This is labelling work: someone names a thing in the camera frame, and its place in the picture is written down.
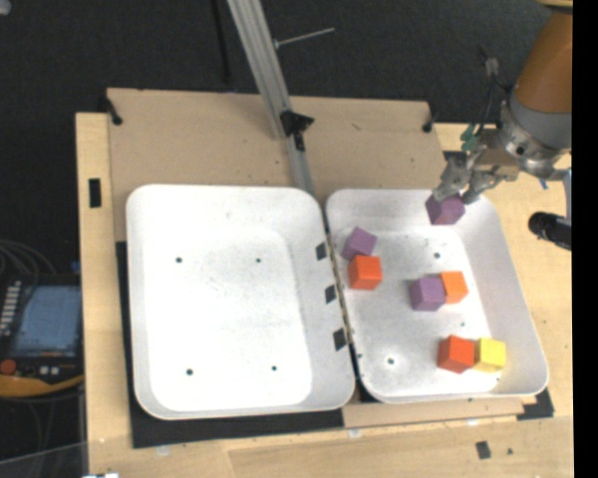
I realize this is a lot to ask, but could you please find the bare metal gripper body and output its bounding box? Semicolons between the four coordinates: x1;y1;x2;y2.
470;113;573;182

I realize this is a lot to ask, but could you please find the purple cube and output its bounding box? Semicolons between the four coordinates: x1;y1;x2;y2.
408;275;448;313
340;225;379;263
425;192;467;227

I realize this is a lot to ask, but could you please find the orange cube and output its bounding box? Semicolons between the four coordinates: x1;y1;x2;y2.
436;335;476;375
441;270;470;306
347;254;384;292

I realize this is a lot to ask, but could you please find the thin black and white rod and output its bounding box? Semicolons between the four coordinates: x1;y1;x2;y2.
323;216;364;365

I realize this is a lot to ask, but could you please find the white plastic tray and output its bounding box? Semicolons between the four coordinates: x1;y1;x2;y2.
125;182;357;421
324;187;551;405

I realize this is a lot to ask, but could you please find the yellow cube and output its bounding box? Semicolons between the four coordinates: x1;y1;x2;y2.
472;337;508;374

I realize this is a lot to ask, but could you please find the brown cardboard board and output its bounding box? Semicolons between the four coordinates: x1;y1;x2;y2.
106;87;527;430

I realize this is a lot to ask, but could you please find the black cylinder on white bracket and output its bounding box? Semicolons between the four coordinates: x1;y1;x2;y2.
527;166;574;253

